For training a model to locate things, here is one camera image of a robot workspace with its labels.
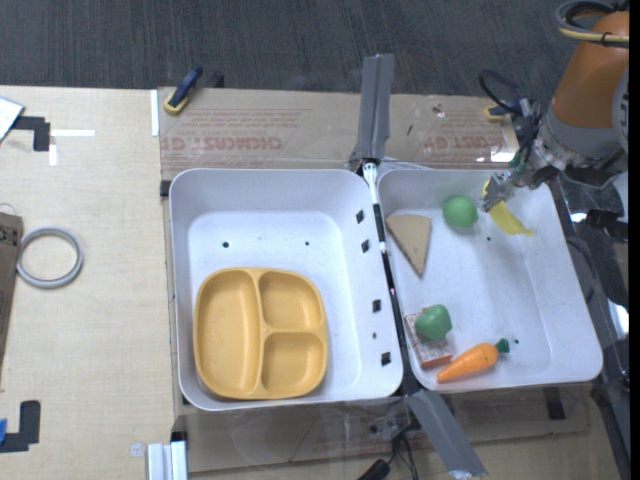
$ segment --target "gray floor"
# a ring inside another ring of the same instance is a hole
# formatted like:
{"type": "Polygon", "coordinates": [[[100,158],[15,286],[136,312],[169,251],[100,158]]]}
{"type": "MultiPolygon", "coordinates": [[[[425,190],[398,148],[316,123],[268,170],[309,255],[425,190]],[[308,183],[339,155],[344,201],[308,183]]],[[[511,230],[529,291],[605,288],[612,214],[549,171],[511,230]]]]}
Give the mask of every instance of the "gray floor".
{"type": "Polygon", "coordinates": [[[0,0],[0,84],[154,88],[200,63],[201,86],[358,92],[362,58],[395,53],[393,92],[480,95],[494,69],[545,101],[566,1],[0,0]]]}

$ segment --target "white paper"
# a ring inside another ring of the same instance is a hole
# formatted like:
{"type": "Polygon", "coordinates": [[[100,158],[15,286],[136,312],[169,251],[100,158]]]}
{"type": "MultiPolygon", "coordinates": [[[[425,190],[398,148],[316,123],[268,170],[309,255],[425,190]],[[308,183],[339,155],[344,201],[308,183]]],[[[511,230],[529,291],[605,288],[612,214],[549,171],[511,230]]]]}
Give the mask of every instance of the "white paper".
{"type": "Polygon", "coordinates": [[[0,96],[0,143],[4,140],[23,108],[24,106],[19,103],[0,96]]]}

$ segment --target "orange carrot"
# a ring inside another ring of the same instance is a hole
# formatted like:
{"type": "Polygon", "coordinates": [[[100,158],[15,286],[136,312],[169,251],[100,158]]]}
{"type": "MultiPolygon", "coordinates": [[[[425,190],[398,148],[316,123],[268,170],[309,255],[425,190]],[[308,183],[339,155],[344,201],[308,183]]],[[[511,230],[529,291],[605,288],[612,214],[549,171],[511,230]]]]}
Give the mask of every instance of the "orange carrot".
{"type": "Polygon", "coordinates": [[[463,352],[438,372],[438,382],[457,380],[462,375],[475,373],[493,366],[500,352],[509,352],[509,342],[504,338],[495,345],[480,343],[463,352]]]}

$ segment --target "green ball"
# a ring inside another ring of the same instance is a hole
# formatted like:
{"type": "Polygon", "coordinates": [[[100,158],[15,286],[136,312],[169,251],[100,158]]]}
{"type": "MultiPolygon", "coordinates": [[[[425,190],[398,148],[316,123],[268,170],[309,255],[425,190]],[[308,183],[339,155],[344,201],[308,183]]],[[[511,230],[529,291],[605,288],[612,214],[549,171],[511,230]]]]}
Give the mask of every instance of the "green ball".
{"type": "Polygon", "coordinates": [[[466,196],[453,196],[442,205],[444,220],[450,226],[467,228],[478,220],[478,209],[466,196]]]}

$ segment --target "toy lime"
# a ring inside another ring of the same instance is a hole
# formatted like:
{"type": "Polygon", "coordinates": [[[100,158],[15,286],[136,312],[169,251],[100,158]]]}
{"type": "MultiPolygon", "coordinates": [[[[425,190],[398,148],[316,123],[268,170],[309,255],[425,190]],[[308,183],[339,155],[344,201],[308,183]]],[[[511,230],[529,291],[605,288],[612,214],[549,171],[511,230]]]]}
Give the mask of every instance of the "toy lime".
{"type": "Polygon", "coordinates": [[[444,339],[452,327],[449,311],[442,304],[424,308],[414,325],[418,336],[430,341],[444,339]]]}
{"type": "Polygon", "coordinates": [[[478,220],[478,209],[466,196],[450,197],[442,205],[442,212],[450,226],[467,228],[478,220]]]}

